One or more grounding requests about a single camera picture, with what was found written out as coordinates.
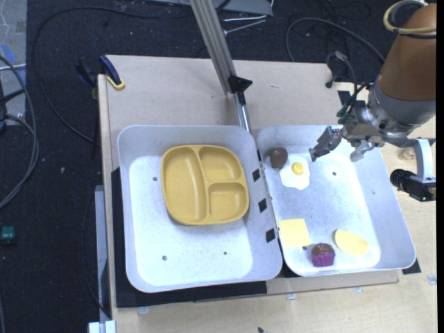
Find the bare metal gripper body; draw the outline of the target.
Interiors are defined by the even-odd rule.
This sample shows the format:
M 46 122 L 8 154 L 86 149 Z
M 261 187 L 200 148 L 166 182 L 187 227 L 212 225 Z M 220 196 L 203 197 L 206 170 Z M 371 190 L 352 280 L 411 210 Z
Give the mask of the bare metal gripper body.
M 341 134 L 353 146 L 363 142 L 407 147 L 411 143 L 408 136 L 417 128 L 416 123 L 395 118 L 373 102 L 356 105 L 351 110 L 348 106 L 344 108 L 341 110 Z

